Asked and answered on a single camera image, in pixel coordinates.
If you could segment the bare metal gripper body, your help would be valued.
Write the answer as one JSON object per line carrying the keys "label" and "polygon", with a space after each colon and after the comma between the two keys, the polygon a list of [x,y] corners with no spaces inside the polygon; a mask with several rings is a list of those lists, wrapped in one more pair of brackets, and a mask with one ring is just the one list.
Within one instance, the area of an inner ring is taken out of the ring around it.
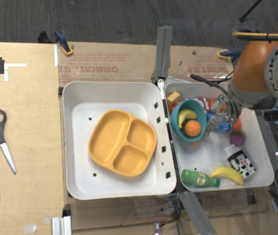
{"label": "bare metal gripper body", "polygon": [[239,108],[236,104],[223,104],[220,114],[222,120],[232,126],[235,126],[239,120]]}

